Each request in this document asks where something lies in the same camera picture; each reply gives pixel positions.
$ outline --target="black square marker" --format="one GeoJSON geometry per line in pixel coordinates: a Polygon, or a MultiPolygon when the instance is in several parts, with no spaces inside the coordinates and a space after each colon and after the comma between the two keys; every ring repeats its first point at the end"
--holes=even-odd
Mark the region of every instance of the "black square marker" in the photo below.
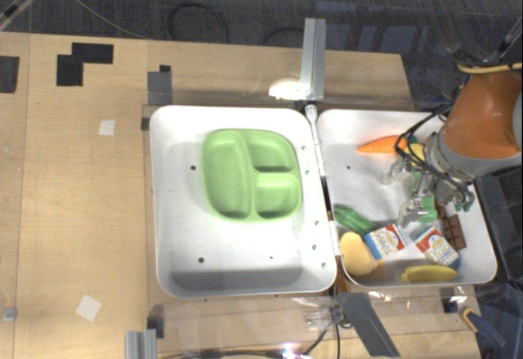
{"type": "Polygon", "coordinates": [[[83,64],[75,62],[71,55],[59,55],[56,59],[57,86],[83,86],[83,64]]]}
{"type": "Polygon", "coordinates": [[[78,63],[113,64],[113,45],[73,43],[73,59],[78,63]]]}
{"type": "Polygon", "coordinates": [[[14,93],[18,83],[18,56],[0,56],[0,93],[14,93]]]}

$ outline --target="cable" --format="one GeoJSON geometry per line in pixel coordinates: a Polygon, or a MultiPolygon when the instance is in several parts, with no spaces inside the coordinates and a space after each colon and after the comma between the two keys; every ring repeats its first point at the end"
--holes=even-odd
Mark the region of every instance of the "cable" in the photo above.
{"type": "Polygon", "coordinates": [[[216,10],[213,10],[210,7],[205,6],[202,3],[199,2],[184,2],[182,4],[178,4],[176,7],[174,7],[167,16],[167,26],[168,26],[168,35],[169,38],[172,41],[177,40],[177,36],[174,33],[174,17],[175,15],[182,9],[188,8],[188,7],[195,7],[195,8],[201,8],[205,11],[209,11],[217,20],[220,26],[223,28],[225,32],[225,40],[223,42],[229,43],[230,42],[230,33],[229,33],[229,26],[227,26],[227,23],[223,19],[220,13],[218,13],[216,10]]]}
{"type": "Polygon", "coordinates": [[[471,67],[491,67],[492,65],[499,65],[497,61],[483,61],[464,49],[458,49],[451,56],[456,64],[471,67]]]}
{"type": "Polygon", "coordinates": [[[133,32],[130,32],[129,30],[126,30],[124,28],[121,28],[120,26],[114,24],[112,21],[106,19],[104,16],[102,16],[100,13],[98,13],[97,11],[91,9],[86,3],[84,3],[82,0],[75,0],[80,6],[82,6],[84,9],[86,9],[87,11],[89,11],[90,13],[92,13],[94,16],[98,17],[99,19],[103,20],[107,25],[110,25],[110,26],[113,26],[115,29],[121,31],[121,32],[124,32],[125,34],[128,34],[130,36],[133,36],[135,38],[140,38],[140,39],[149,39],[145,36],[141,36],[139,34],[134,34],[133,32]]]}
{"type": "Polygon", "coordinates": [[[336,353],[336,359],[340,359],[342,356],[342,341],[340,339],[340,329],[337,326],[337,324],[334,325],[336,327],[336,341],[337,341],[337,353],[336,353]]]}
{"type": "Polygon", "coordinates": [[[458,64],[459,70],[466,74],[501,73],[503,71],[521,70],[522,66],[523,66],[523,64],[520,62],[515,62],[514,64],[496,65],[496,66],[490,66],[490,67],[469,67],[464,64],[458,64]]]}
{"type": "Polygon", "coordinates": [[[318,346],[318,344],[320,344],[321,341],[324,339],[325,335],[327,334],[327,331],[329,331],[328,327],[324,331],[322,331],[319,338],[311,346],[309,346],[309,348],[305,352],[303,352],[303,354],[308,355],[309,353],[311,353],[315,349],[315,347],[318,346]]]}
{"type": "Polygon", "coordinates": [[[422,125],[424,125],[428,120],[430,120],[432,118],[435,118],[439,114],[443,114],[444,112],[449,110],[453,105],[454,105],[454,103],[449,103],[447,105],[443,105],[441,108],[435,110],[434,112],[429,114],[426,118],[420,120],[414,126],[410,127],[406,132],[402,133],[398,137],[398,139],[397,139],[397,141],[396,141],[396,143],[394,145],[394,149],[396,150],[396,153],[400,157],[402,157],[404,159],[407,159],[408,161],[410,161],[410,163],[416,164],[417,166],[419,166],[422,169],[427,170],[429,173],[431,173],[432,175],[438,177],[440,180],[445,180],[446,182],[450,183],[453,187],[459,189],[461,192],[463,192],[464,194],[468,195],[468,193],[469,193],[468,189],[464,185],[462,185],[461,183],[457,183],[455,180],[453,180],[447,174],[444,174],[444,173],[440,172],[439,170],[436,170],[435,168],[433,168],[429,163],[427,163],[426,161],[424,161],[420,157],[418,157],[416,155],[416,153],[412,150],[411,146],[410,146],[410,138],[414,135],[414,133],[422,125]],[[407,147],[409,148],[409,153],[403,151],[399,147],[401,138],[404,138],[407,141],[407,147]]]}
{"type": "Polygon", "coordinates": [[[297,26],[281,26],[265,34],[264,37],[260,39],[258,45],[265,45],[267,42],[269,42],[269,39],[271,39],[273,36],[277,34],[281,34],[282,32],[298,32],[300,34],[303,34],[304,29],[298,28],[297,26]]]}
{"type": "Polygon", "coordinates": [[[283,355],[277,352],[260,352],[256,350],[233,350],[229,352],[220,352],[217,350],[194,353],[194,354],[176,354],[165,357],[164,359],[222,359],[223,357],[251,356],[266,357],[269,359],[283,359],[283,355]]]}

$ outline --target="carrot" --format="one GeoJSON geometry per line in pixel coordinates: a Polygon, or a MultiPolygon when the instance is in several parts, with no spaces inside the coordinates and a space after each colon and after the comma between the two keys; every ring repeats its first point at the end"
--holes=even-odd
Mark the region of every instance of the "carrot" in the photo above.
{"type": "MultiPolygon", "coordinates": [[[[388,137],[378,138],[377,140],[359,146],[358,152],[377,154],[394,153],[394,144],[398,141],[398,137],[398,135],[390,135],[388,137]]],[[[398,147],[403,150],[406,146],[407,140],[401,138],[398,147]]]]}

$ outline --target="green divided plate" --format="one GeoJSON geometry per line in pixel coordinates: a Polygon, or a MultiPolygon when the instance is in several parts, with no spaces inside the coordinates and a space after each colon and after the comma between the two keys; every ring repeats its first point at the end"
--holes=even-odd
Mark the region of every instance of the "green divided plate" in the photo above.
{"type": "Polygon", "coordinates": [[[286,218],[302,206],[302,180],[292,144],[275,132],[221,129],[202,149],[205,200],[220,218],[286,218]]]}

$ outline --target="white paper square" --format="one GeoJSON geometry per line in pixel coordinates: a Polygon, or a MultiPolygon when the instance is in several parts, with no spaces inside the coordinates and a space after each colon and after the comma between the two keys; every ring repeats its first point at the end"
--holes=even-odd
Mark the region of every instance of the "white paper square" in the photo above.
{"type": "Polygon", "coordinates": [[[114,135],[114,125],[116,125],[115,120],[102,120],[98,135],[114,135]]]}
{"type": "Polygon", "coordinates": [[[101,303],[96,301],[94,298],[90,297],[89,295],[83,295],[82,300],[77,306],[75,312],[86,320],[93,322],[96,318],[96,314],[98,314],[98,311],[100,310],[100,307],[101,303]]]}

